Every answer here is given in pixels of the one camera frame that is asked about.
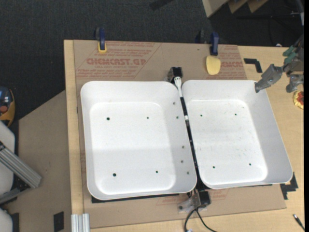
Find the blue clamp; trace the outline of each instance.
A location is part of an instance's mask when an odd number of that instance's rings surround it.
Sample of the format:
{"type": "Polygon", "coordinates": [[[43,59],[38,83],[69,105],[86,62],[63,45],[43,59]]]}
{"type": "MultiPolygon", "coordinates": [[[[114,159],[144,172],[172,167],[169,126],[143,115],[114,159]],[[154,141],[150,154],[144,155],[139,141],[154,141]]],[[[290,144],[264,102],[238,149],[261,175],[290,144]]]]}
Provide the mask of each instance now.
{"type": "Polygon", "coordinates": [[[211,55],[217,56],[218,55],[218,44],[219,44],[219,35],[216,32],[211,34],[211,55]]]}
{"type": "Polygon", "coordinates": [[[104,28],[96,28],[95,38],[98,41],[98,52],[106,53],[107,47],[105,42],[105,30],[104,28]]]}

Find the wire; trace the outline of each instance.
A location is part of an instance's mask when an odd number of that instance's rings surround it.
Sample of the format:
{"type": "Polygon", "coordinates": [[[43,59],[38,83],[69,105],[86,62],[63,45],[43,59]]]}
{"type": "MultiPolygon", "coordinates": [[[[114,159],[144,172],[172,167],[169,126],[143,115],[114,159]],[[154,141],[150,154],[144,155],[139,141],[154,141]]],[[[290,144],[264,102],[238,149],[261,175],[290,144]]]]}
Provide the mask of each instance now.
{"type": "Polygon", "coordinates": [[[187,229],[187,222],[188,222],[189,218],[192,216],[192,214],[193,214],[194,212],[197,213],[197,215],[199,216],[199,219],[201,220],[201,222],[203,223],[203,225],[204,225],[208,230],[210,230],[210,231],[212,231],[212,232],[217,232],[217,231],[215,231],[215,230],[212,230],[210,227],[208,227],[208,226],[206,225],[206,223],[205,223],[204,220],[202,219],[201,215],[199,214],[198,209],[199,209],[199,207],[196,208],[196,209],[194,209],[194,210],[192,210],[192,211],[188,214],[187,218],[186,218],[185,221],[184,221],[184,232],[188,232],[188,229],[187,229]]]}

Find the black carpet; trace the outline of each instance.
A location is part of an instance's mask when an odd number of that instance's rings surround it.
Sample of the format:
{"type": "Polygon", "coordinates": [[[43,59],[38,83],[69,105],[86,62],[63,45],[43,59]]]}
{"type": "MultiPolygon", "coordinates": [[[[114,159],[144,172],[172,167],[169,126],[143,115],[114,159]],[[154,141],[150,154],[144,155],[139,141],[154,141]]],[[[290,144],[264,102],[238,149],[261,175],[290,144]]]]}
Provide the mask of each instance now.
{"type": "MultiPolygon", "coordinates": [[[[0,85],[12,89],[20,119],[65,89],[64,39],[93,39],[103,26],[107,40],[194,43],[203,29],[220,43],[290,46],[301,34],[299,19],[239,20],[247,5],[231,14],[224,5],[207,18],[202,0],[0,0],[0,85]]],[[[253,15],[288,14],[294,0],[270,0],[253,15]]]]}

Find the wooden table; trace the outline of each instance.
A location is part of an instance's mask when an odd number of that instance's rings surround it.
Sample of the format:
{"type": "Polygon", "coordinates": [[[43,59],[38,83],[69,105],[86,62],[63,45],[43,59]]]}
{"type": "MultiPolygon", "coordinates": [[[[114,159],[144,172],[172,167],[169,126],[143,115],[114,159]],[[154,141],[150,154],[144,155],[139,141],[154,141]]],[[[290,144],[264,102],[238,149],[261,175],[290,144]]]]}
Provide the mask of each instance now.
{"type": "MultiPolygon", "coordinates": [[[[281,66],[284,48],[277,47],[249,47],[240,46],[242,58],[256,58],[260,61],[263,70],[270,63],[281,66]]],[[[66,94],[68,112],[68,135],[70,154],[70,187],[71,208],[73,214],[84,213],[83,191],[81,180],[81,164],[79,152],[78,117],[76,113],[77,98],[75,85],[74,46],[73,40],[64,41],[66,94]]],[[[253,65],[244,65],[248,79],[259,80],[260,74],[253,65]]],[[[285,87],[289,79],[284,75],[274,86],[267,89],[270,103],[273,108],[278,127],[287,149],[299,189],[288,193],[287,209],[236,214],[228,216],[208,217],[205,219],[208,226],[216,231],[302,231],[293,218],[297,214],[304,223],[304,113],[294,106],[292,94],[286,93],[285,87]]],[[[192,218],[188,228],[194,232],[206,231],[200,220],[192,218]]],[[[183,220],[156,222],[119,227],[92,229],[92,232],[182,232],[183,220]]]]}

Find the black pen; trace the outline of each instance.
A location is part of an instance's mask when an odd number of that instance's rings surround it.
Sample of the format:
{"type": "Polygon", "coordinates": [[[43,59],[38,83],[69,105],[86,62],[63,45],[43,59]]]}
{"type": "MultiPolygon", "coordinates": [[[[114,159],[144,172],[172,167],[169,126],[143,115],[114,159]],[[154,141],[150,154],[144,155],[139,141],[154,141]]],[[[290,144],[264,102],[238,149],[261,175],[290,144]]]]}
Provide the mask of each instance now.
{"type": "Polygon", "coordinates": [[[305,230],[305,227],[303,226],[303,224],[301,223],[300,219],[298,218],[298,216],[296,216],[295,214],[293,215],[296,222],[299,224],[300,227],[303,228],[303,230],[305,230]]]}

